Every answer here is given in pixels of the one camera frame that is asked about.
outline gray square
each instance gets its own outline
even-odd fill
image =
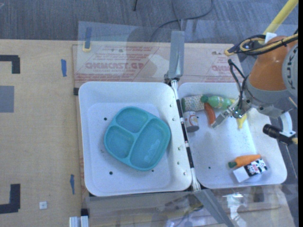
[[[14,112],[14,86],[0,86],[0,113]]]

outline blue bowl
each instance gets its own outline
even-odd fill
[[[125,107],[108,126],[104,145],[119,161],[148,171],[163,157],[170,136],[169,126],[160,118],[137,107]]]

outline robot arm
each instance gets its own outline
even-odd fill
[[[268,45],[283,41],[286,36],[277,36]],[[240,96],[227,110],[222,112],[213,123],[216,128],[229,116],[241,118],[251,108],[271,118],[280,118],[283,129],[265,125],[263,132],[282,143],[293,142],[295,132],[289,112],[274,107],[282,98],[297,97],[298,94],[298,40],[283,44],[258,56],[251,73],[242,83]]]

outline orange carrot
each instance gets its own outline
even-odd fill
[[[211,125],[216,120],[216,115],[214,113],[213,107],[209,103],[204,103],[204,109],[206,111],[208,124]]]
[[[259,159],[259,158],[261,158],[260,154],[240,156],[240,157],[235,158],[234,161],[229,162],[228,166],[230,168],[233,168],[235,166],[236,167],[245,166],[245,165],[248,165],[252,161],[255,161],[255,160]]]

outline green bottle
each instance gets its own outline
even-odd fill
[[[226,109],[232,102],[228,98],[223,98],[221,96],[202,96],[201,97],[202,103],[209,103],[209,105],[213,108],[222,108]]]

